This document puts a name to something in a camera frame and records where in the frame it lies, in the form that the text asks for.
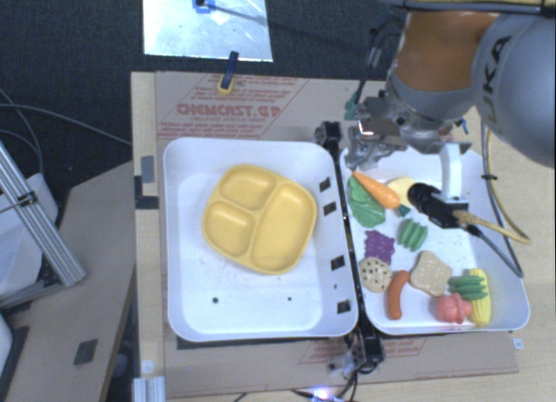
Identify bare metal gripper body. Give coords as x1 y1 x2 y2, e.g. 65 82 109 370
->
355 95 473 155

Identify orange carrot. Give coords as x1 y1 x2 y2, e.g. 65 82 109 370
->
351 170 412 218

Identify pale yellow rounded toy food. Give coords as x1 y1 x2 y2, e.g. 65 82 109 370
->
386 176 416 207

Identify green lettuce leaf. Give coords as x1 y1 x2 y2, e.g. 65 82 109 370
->
347 175 387 227

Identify thin black rod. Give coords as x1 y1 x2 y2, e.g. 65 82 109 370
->
328 139 371 341

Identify green pea pod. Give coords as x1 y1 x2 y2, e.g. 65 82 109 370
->
397 217 429 252

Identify purple grapes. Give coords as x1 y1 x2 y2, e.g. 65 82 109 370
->
363 229 397 267

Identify yellow divided plate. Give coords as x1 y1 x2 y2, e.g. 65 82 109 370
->
201 163 319 277

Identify brown cardboard board, red print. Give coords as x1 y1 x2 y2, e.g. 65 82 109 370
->
154 70 520 399

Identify white plastic tray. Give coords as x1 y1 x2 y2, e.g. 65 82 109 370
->
340 143 532 336
162 136 361 344

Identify tan chocolate chip biscuit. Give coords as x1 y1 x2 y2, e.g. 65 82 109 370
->
358 256 394 294

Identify tan bread slice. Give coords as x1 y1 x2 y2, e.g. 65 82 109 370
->
408 250 453 299

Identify orange sausage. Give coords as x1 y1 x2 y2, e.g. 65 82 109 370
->
386 269 412 321

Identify green beans bundle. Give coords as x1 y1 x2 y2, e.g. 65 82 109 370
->
447 274 489 302

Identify pink lumpy toy food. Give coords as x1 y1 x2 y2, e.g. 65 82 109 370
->
430 293 473 325

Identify yellow corn cob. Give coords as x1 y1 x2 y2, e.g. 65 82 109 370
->
466 267 493 328

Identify black cylinder on white bracket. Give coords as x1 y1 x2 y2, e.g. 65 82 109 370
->
407 142 471 229

